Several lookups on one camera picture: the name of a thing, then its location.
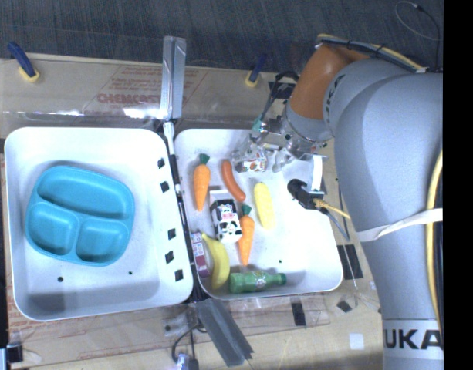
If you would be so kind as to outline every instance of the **yellow toy corn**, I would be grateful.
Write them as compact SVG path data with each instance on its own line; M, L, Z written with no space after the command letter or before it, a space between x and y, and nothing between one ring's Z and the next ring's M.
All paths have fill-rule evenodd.
M259 182L253 188L253 195L260 223L265 229L272 229L275 226L275 215L269 187Z

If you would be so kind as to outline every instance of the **green bottle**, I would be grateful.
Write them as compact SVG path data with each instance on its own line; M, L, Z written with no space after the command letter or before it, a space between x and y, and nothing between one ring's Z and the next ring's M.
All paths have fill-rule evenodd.
M270 274L265 271L231 273L229 291L231 293L260 292L276 285L284 285L286 281L284 273Z

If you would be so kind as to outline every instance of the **toy carrot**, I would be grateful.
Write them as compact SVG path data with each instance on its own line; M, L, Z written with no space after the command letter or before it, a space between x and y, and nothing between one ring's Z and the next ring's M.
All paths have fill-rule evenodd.
M249 216L252 208L244 205L242 207L243 216L239 218L243 236L238 240L239 256L244 266L248 265L250 251L252 250L253 233L255 232L255 221Z
M210 159L209 155L201 153L200 164L195 167L193 172L193 188L195 195L195 206L198 211L202 211L204 208L205 197L207 197L208 184L211 180L211 170L207 166L207 162Z

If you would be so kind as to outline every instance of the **blue plate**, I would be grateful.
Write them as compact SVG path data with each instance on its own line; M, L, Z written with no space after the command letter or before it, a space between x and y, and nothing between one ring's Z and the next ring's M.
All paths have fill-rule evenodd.
M55 166L35 183L25 234L42 254L107 266L127 249L135 214L130 189L90 170Z

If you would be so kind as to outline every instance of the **yellow banana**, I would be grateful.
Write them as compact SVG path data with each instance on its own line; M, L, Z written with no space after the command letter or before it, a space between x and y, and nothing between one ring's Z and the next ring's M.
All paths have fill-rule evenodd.
M202 233L202 238L207 243L214 265L212 270L212 289L219 289L229 278L229 255L226 247L219 240L215 240L205 233Z

